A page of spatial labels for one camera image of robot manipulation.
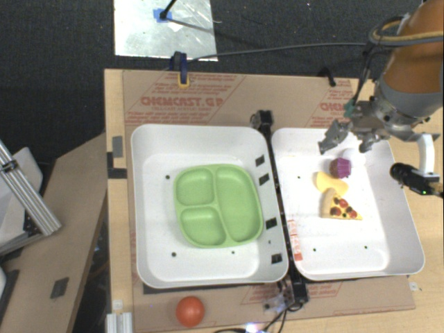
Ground thin black rod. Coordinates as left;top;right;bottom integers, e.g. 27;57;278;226
260;123;303;287

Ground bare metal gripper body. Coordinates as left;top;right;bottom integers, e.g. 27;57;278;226
349;97;428;142

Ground brown cardboard board red print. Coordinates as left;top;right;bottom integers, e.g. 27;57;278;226
121;69;416;333

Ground red ball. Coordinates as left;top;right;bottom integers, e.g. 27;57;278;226
175;296;205;327

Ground pizza slice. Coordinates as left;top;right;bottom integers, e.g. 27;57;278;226
319;187;364;221

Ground white plastic tray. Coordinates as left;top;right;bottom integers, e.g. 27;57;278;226
271;127;426;282
130;123;290;289

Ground black cylinder on white bracket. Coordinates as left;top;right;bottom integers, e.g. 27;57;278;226
389;133;441;195

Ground green divided plate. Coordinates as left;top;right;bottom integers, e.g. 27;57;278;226
173;164;264;248

